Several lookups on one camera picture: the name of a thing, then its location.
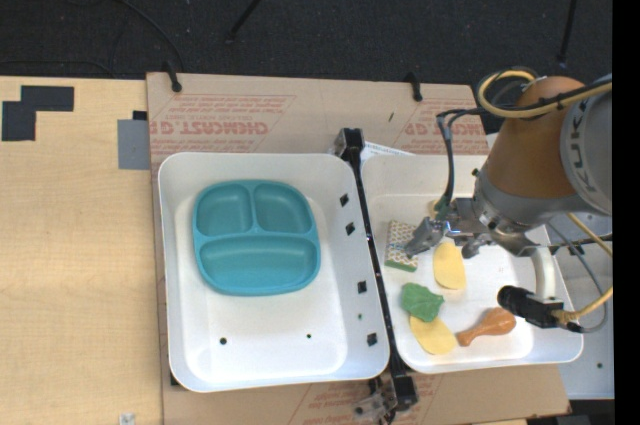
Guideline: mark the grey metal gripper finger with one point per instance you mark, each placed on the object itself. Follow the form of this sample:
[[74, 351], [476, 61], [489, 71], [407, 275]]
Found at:
[[474, 248], [425, 235]]

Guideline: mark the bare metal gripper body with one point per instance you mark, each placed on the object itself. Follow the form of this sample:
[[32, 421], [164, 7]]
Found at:
[[505, 235]]

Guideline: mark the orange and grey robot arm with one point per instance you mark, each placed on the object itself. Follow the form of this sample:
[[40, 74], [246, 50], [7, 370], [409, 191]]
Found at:
[[530, 153]]

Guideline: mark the green and white patterned packet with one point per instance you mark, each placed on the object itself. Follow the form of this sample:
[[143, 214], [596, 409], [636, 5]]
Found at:
[[397, 238]]

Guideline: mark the yellow oval slice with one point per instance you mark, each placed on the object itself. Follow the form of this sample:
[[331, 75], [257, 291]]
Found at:
[[434, 338], [449, 268]]

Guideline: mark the white plastic tray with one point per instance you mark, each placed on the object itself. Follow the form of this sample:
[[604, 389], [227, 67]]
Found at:
[[270, 338], [495, 273]]

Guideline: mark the green lettuce leaf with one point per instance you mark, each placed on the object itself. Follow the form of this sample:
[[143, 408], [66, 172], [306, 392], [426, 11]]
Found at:
[[421, 302]]

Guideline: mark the orange chicken drumstick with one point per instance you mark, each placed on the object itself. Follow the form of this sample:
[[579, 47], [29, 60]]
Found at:
[[492, 324]]

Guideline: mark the white printed paper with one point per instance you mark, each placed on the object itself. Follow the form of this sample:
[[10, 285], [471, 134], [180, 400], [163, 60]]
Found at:
[[385, 149]]

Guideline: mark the brown cardboard board red print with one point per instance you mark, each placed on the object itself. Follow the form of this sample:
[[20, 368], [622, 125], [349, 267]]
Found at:
[[310, 118]]

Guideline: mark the teal divided plate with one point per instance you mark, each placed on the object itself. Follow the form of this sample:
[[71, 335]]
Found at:
[[257, 258]]

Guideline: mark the black cylinder on white bracket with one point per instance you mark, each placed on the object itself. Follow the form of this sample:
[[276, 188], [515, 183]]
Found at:
[[525, 304]]

